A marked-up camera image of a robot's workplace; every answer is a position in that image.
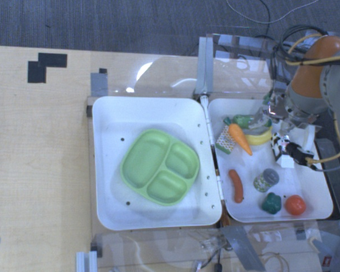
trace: toy hot dog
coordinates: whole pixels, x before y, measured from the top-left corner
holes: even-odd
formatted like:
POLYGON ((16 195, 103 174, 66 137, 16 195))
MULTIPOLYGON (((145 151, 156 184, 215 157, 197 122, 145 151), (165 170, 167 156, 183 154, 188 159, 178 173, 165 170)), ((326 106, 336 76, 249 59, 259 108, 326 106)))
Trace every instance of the toy hot dog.
POLYGON ((242 181, 240 180, 238 173, 234 169, 229 170, 228 174, 234 185, 234 201, 236 203, 241 203, 243 201, 242 181))

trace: jar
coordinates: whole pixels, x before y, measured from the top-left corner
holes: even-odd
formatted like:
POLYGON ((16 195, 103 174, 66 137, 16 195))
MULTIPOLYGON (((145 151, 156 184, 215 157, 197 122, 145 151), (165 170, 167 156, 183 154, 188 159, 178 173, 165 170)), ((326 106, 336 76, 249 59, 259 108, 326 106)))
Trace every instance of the jar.
POLYGON ((271 168, 267 168, 254 179, 253 185, 259 192, 265 193, 272 186, 277 184, 278 181, 279 176, 277 172, 271 168))

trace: white cable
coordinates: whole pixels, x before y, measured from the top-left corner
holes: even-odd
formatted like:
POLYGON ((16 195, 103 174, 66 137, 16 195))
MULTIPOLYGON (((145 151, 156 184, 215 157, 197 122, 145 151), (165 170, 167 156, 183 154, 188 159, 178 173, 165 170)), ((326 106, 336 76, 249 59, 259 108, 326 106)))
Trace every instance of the white cable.
POLYGON ((228 6, 229 6, 235 13, 237 13, 237 14, 239 14, 240 16, 244 17, 245 19, 248 19, 248 20, 250 20, 250 21, 253 21, 253 22, 256 22, 256 23, 260 23, 260 24, 272 24, 272 23, 279 22, 280 20, 282 20, 283 18, 285 18, 287 15, 291 14, 291 13, 294 12, 294 11, 296 11, 296 10, 298 10, 298 9, 301 9, 301 8, 303 8, 303 7, 306 7, 306 6, 312 5, 312 4, 314 4, 314 3, 316 3, 316 2, 318 2, 318 1, 320 1, 320 0, 315 0, 315 1, 310 2, 310 3, 307 3, 307 4, 305 4, 305 5, 296 7, 296 8, 294 8, 294 9, 290 10, 289 12, 287 12, 286 14, 284 14, 283 16, 281 16, 280 18, 278 18, 278 19, 276 19, 276 20, 269 21, 269 22, 258 21, 258 20, 254 20, 254 19, 252 19, 252 18, 249 18, 249 17, 245 16, 244 14, 242 14, 242 13, 238 12, 237 10, 235 10, 235 9, 232 7, 232 5, 229 3, 228 0, 226 0, 226 1, 227 1, 228 6))

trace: red tomato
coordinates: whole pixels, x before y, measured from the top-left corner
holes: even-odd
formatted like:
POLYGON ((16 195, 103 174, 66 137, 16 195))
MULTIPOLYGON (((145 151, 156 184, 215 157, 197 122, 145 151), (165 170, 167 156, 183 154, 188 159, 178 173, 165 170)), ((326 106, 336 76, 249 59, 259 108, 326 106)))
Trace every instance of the red tomato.
POLYGON ((300 215, 306 210, 306 203, 299 195, 290 196, 284 205, 291 215, 300 215))

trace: toy carrot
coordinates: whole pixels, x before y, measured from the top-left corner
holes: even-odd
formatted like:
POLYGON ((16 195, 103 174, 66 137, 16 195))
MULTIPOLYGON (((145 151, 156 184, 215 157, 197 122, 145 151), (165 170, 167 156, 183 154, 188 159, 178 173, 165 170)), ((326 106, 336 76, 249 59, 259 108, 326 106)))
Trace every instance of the toy carrot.
POLYGON ((249 143, 243 133, 243 130, 240 126, 238 126, 238 124, 230 124, 228 127, 228 133, 233 137, 234 141, 244 149, 245 152, 247 152, 249 155, 252 155, 252 150, 249 147, 249 143))

